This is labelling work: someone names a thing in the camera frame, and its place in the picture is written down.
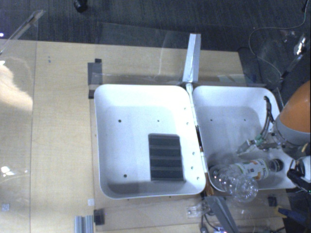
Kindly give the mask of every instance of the clear plastic bottle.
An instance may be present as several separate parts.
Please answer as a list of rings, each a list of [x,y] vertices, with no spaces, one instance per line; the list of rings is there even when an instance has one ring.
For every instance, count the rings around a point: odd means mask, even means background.
[[[283,162],[279,159],[256,159],[228,166],[213,166],[209,176],[216,188],[226,191],[240,202],[250,202],[258,193],[257,181],[282,169]]]

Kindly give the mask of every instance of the bottle label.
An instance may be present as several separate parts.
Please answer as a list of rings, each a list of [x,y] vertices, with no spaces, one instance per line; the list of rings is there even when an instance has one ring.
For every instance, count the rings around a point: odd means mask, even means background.
[[[263,180],[269,175],[269,168],[263,159],[256,159],[232,165],[237,166],[243,174],[253,177],[257,181]]]

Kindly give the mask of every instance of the bottle cap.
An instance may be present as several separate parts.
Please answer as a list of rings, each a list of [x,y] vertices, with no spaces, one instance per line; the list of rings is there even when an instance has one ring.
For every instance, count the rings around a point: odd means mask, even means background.
[[[269,162],[269,169],[274,172],[279,172],[283,169],[284,163],[280,159],[273,159]]]

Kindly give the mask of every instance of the dark floor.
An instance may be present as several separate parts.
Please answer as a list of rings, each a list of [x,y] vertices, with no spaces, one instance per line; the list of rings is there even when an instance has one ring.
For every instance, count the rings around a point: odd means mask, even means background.
[[[43,9],[42,41],[186,48],[188,33],[201,33],[202,49],[238,51],[249,82],[270,89],[278,71],[294,60],[301,35],[310,39],[311,1],[302,12],[306,0],[88,0],[82,14],[74,1],[0,0],[0,30],[6,13],[14,15],[10,27],[17,28],[27,18],[21,11]],[[310,50],[279,87],[283,101],[309,79]]]

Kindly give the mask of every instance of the wooden table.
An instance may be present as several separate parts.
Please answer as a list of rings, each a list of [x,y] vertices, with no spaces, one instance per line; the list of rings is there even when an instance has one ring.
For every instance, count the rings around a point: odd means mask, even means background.
[[[185,56],[186,50],[37,43],[31,147],[32,233],[71,233],[75,216],[93,214],[87,63],[102,58],[103,66],[113,68],[116,73],[134,70],[139,74],[145,73],[146,68],[157,68],[161,63],[178,69],[183,65]],[[218,75],[232,74],[243,74],[236,52],[201,51],[201,78],[214,81]],[[275,229],[282,226],[279,217],[257,220],[258,224],[269,222]],[[199,232],[199,224],[117,232],[196,233]]]

